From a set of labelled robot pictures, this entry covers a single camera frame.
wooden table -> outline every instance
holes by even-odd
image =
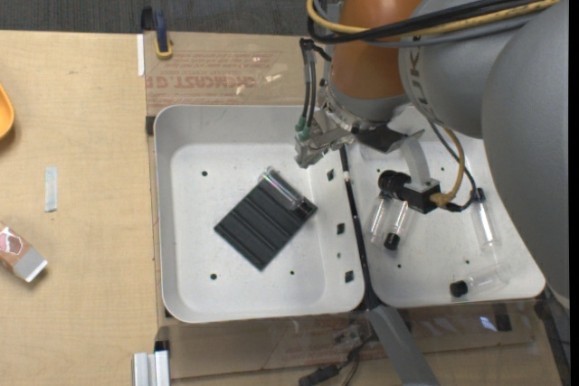
[[[157,333],[137,38],[7,31],[0,50],[0,82],[16,113],[13,133],[0,141],[0,219],[49,261],[32,284],[0,271],[0,384],[129,385],[133,353],[151,352]],[[47,166],[58,168],[55,212],[44,211]],[[427,359],[443,385],[559,384],[544,327],[536,317],[527,321],[531,344]],[[175,384],[297,384],[310,371]],[[379,360],[364,362],[353,384],[399,380],[389,361]]]

clear plastic tube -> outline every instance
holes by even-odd
[[[452,282],[450,290],[454,297],[473,296],[501,289],[508,284],[511,277],[512,270],[509,264],[495,264]]]
[[[413,226],[416,211],[386,194],[379,194],[373,204],[364,231],[377,247],[397,250],[404,234]]]
[[[266,181],[268,190],[277,195],[282,203],[290,210],[297,209],[304,201],[304,195],[297,192],[280,173],[272,166],[269,166],[260,176],[260,180]]]
[[[482,188],[478,188],[475,192],[470,210],[480,249],[483,252],[494,252],[500,245],[500,239],[492,220],[487,197]]]

test tube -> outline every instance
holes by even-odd
[[[454,297],[467,297],[501,289],[508,284],[512,270],[507,263],[494,264],[451,283]]]
[[[370,236],[370,242],[379,248],[395,251],[402,236],[413,226],[415,214],[408,202],[380,193],[373,203],[364,230]]]
[[[472,224],[477,233],[480,249],[483,252],[494,252],[500,245],[497,228],[489,211],[489,204],[482,188],[477,188],[470,205]]]

white tray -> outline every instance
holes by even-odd
[[[343,313],[362,300],[364,281],[338,152],[309,169],[294,161],[294,125],[301,108],[173,106],[157,116],[155,145],[161,287],[166,309],[187,323]],[[451,189],[458,164],[412,107],[393,129],[426,129],[421,145],[431,177]],[[508,285],[455,299],[449,284],[489,265],[481,255],[469,212],[419,216],[395,254],[366,243],[376,294],[395,307],[535,297],[545,278],[498,198],[482,142],[460,137],[467,166],[485,190],[502,239],[499,258],[514,275]],[[348,147],[350,174],[362,223],[378,193],[379,172],[408,172],[399,152]],[[272,165],[318,207],[271,264],[259,271],[214,231],[214,225]],[[334,180],[327,172],[334,171]],[[456,202],[467,198],[466,179]],[[337,225],[346,231],[337,234]],[[345,274],[354,271],[347,283]]]
[[[419,140],[430,175],[441,182],[443,192],[448,192],[456,180],[458,163],[418,110],[408,107],[389,126],[404,134],[414,134],[424,129]],[[545,277],[498,196],[482,140],[458,134],[457,137],[464,148],[467,167],[477,186],[483,188],[487,196],[491,218],[501,239],[497,257],[481,252],[470,209],[459,213],[437,209],[425,215],[417,214],[418,220],[403,237],[395,253],[377,248],[365,235],[372,287],[389,306],[408,308],[530,298],[537,296],[545,287]],[[447,140],[456,152],[448,137]],[[365,205],[378,194],[379,172],[392,169],[408,173],[408,165],[400,151],[384,155],[359,144],[349,147],[348,157],[356,203],[364,223],[371,213]],[[469,191],[470,183],[464,177],[454,202],[464,203]],[[507,262],[512,270],[508,284],[460,299],[452,297],[449,290],[451,282],[492,267],[497,261]]]
[[[339,153],[307,170],[297,166],[293,135],[300,111],[173,106],[157,116],[161,287],[175,318],[204,323],[333,314],[361,302],[365,286]],[[318,210],[259,271],[214,225],[270,165]],[[341,234],[339,223],[345,224]],[[346,282],[350,271],[354,279]]]

